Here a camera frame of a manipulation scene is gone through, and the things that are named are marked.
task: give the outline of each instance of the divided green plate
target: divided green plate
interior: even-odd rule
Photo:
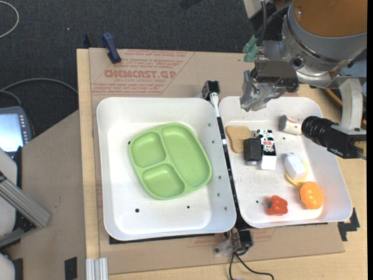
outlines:
[[[194,132],[184,124],[159,125],[135,136],[129,155],[146,191],[168,200],[206,185],[210,160]]]

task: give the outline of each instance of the blue clip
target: blue clip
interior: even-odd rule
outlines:
[[[109,53],[107,53],[107,55],[113,64],[122,61],[122,58],[118,54],[117,47],[115,46],[114,38],[110,35],[110,33],[103,34],[103,44],[105,48],[109,49]]]

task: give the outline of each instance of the teal connector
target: teal connector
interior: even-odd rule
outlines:
[[[253,35],[251,37],[251,39],[249,40],[249,42],[247,42],[247,44],[244,46],[244,48],[242,49],[242,52],[243,53],[249,53],[251,48],[255,45],[255,43],[258,41],[258,38],[255,37],[255,35]]]
[[[244,61],[245,62],[253,62],[255,60],[255,55],[258,53],[259,47],[257,45],[254,45],[250,51],[245,55]]]

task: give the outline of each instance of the dark gray floor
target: dark gray floor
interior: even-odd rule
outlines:
[[[20,15],[0,38],[0,90],[28,78],[53,78],[76,88],[76,49],[86,34],[94,46],[110,32],[118,48],[241,52],[255,26],[242,0],[2,0]],[[0,4],[0,34],[14,11]],[[78,108],[77,95],[58,84],[9,89],[22,101],[36,135]],[[0,94],[0,107],[16,105]]]

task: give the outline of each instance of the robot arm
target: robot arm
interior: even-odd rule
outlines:
[[[253,37],[244,47],[245,60],[254,61],[255,68],[244,73],[241,107],[260,110],[271,99],[296,92],[299,83],[339,88],[342,123],[327,125],[343,146],[313,140],[315,134],[304,135],[318,144],[323,142],[321,145],[342,158],[366,158],[366,132],[360,130],[361,84],[366,81],[366,72],[351,76],[344,74],[343,68],[367,49],[367,11],[368,0],[293,0],[284,18],[281,41],[257,45]],[[304,129],[310,132],[314,128]]]

